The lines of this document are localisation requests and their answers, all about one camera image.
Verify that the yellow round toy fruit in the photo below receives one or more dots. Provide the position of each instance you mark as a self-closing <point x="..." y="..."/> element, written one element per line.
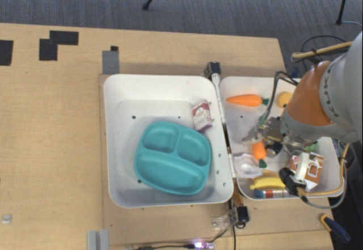
<point x="283" y="99"/>

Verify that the black cylinder on white bracket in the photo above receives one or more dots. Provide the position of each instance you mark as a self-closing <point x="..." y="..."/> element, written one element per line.
<point x="301" y="165"/>

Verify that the yellow banana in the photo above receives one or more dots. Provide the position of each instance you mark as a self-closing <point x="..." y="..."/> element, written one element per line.
<point x="268" y="183"/>

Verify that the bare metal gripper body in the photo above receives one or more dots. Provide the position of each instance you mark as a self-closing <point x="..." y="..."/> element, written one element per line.
<point x="276" y="129"/>

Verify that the pink and white carton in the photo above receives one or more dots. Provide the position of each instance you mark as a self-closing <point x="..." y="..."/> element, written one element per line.
<point x="202" y="117"/>

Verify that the blue and red can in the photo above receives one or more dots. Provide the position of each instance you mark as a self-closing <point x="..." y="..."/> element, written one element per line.
<point x="269" y="193"/>

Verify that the small orange carrot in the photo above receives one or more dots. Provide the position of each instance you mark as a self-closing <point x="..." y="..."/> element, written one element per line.
<point x="259" y="151"/>

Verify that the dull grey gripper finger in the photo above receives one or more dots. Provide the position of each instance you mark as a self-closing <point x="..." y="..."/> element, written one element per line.
<point x="252" y="133"/>
<point x="261" y="139"/>

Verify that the teal divided plate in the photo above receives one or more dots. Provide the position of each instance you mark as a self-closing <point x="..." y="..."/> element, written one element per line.
<point x="173" y="164"/>

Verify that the thin black and white rod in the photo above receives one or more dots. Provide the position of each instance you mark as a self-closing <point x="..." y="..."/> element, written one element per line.
<point x="221" y="110"/>

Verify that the brown and white carton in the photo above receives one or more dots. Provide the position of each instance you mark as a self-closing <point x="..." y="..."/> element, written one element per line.
<point x="314" y="171"/>

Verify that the large orange carrot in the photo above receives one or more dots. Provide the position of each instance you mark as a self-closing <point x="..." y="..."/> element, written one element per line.
<point x="244" y="100"/>

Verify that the green toy vegetable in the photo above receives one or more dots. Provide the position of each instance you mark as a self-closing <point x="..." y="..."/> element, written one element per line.
<point x="312" y="147"/>

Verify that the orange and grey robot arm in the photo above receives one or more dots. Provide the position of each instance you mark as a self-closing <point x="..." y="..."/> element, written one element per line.
<point x="314" y="101"/>

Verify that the white plastic tray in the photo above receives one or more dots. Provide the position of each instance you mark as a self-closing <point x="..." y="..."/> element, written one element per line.
<point x="158" y="95"/>
<point x="244" y="121"/>

